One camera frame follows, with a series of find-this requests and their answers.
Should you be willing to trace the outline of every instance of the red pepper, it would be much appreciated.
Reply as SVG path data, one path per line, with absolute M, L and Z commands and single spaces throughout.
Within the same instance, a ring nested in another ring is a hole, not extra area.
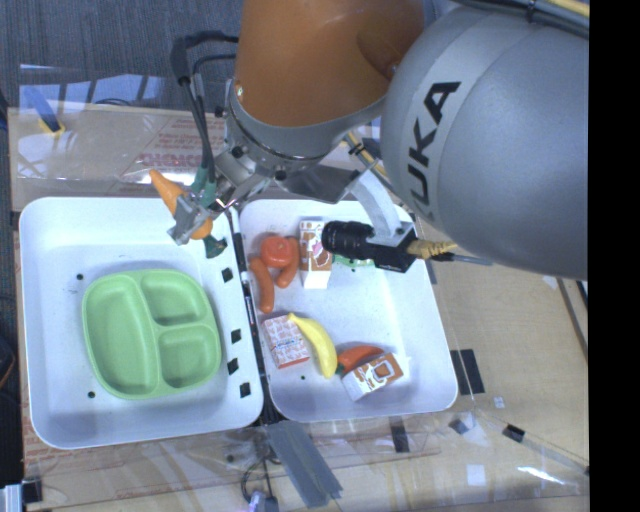
M 336 373 L 341 376 L 349 373 L 356 366 L 359 366 L 360 362 L 365 362 L 365 359 L 380 355 L 383 352 L 384 350 L 375 345 L 357 345 L 348 348 L 338 354 Z

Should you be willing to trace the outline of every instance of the yellow banana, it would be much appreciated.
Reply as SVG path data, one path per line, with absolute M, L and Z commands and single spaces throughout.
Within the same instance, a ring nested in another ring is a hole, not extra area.
M 287 315 L 298 326 L 304 337 L 307 338 L 315 349 L 320 371 L 327 379 L 336 373 L 338 367 L 338 353 L 333 341 L 319 322 L 311 318 L 300 318 L 293 313 Z

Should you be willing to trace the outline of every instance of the plastic container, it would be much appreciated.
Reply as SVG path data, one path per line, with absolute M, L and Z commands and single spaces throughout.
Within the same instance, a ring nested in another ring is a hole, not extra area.
M 85 292 L 82 321 L 98 381 L 120 398 L 186 391 L 220 367 L 211 305 L 202 287 L 183 272 L 152 269 L 104 276 Z

